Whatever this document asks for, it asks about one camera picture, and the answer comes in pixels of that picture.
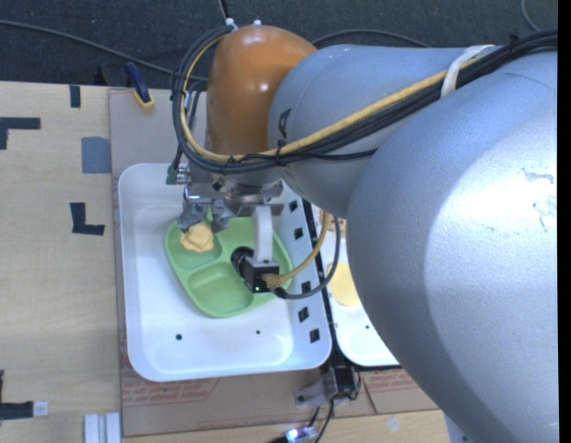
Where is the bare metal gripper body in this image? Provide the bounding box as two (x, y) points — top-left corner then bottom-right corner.
(181, 169), (286, 219)

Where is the yellow toy biscuit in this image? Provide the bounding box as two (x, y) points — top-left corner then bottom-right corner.
(179, 221), (216, 254)

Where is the green divided plate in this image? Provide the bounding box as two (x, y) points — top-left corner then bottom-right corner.
(163, 214), (295, 319)

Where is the white plastic tray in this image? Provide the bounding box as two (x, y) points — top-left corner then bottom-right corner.
(117, 162), (334, 383)
(318, 204), (401, 368)

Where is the pale yellow round toy food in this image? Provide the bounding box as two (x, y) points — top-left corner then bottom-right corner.
(328, 261), (363, 308)

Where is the black cylinder on white bracket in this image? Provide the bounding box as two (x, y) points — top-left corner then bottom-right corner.
(230, 204), (282, 294)

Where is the black block with thin wires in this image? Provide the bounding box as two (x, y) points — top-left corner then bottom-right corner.
(293, 363), (363, 411)

